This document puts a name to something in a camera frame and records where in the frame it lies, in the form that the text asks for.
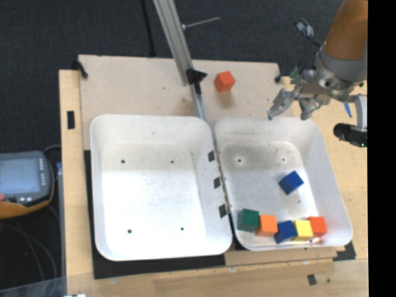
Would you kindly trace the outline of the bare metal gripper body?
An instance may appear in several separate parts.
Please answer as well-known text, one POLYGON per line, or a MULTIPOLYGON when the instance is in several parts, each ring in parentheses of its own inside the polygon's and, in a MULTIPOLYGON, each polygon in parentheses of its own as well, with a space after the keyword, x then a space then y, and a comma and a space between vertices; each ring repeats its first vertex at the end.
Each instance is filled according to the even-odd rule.
POLYGON ((304 70, 294 89, 295 100, 311 102, 313 105, 328 105, 331 100, 349 102, 356 87, 362 87, 364 81, 345 81, 328 70, 304 70))

